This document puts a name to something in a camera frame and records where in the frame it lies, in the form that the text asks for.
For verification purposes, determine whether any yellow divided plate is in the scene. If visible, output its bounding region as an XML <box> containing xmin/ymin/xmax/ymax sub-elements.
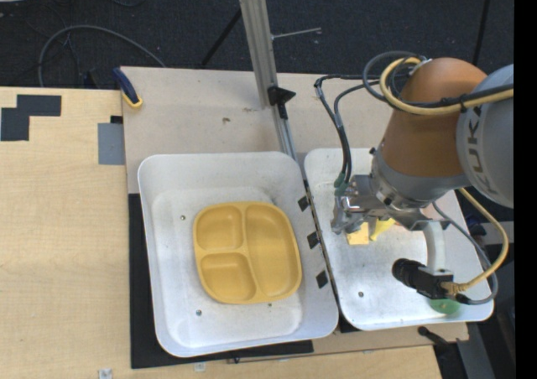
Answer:
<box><xmin>192</xmin><ymin>200</ymin><xmax>304</xmax><ymax>305</ymax></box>

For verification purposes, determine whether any pale flat board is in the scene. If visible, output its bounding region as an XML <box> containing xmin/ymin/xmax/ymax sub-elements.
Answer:
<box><xmin>119</xmin><ymin>65</ymin><xmax>470</xmax><ymax>366</ymax></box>

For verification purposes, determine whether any black cylinder on white bracket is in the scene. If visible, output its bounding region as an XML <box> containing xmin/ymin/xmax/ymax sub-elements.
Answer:
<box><xmin>391</xmin><ymin>220</ymin><xmax>456</xmax><ymax>299</ymax></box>

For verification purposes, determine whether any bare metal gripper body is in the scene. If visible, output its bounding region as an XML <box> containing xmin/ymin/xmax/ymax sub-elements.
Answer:
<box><xmin>334</xmin><ymin>174</ymin><xmax>430</xmax><ymax>231</ymax></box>

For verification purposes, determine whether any yellow cheese block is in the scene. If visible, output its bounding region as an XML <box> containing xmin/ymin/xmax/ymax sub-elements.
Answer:
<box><xmin>346</xmin><ymin>221</ymin><xmax>372</xmax><ymax>247</ymax></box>

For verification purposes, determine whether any yellow banana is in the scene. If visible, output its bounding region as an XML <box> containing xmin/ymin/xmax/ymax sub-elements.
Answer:
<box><xmin>368</xmin><ymin>217</ymin><xmax>396</xmax><ymax>242</ymax></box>

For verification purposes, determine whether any white plastic tray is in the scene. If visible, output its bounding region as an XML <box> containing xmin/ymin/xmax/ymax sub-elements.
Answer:
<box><xmin>137</xmin><ymin>150</ymin><xmax>340</xmax><ymax>359</ymax></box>
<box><xmin>303</xmin><ymin>147</ymin><xmax>496</xmax><ymax>332</ymax></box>

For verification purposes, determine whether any green round disc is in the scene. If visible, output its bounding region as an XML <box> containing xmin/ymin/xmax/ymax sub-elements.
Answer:
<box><xmin>429</xmin><ymin>296</ymin><xmax>462</xmax><ymax>316</ymax></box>

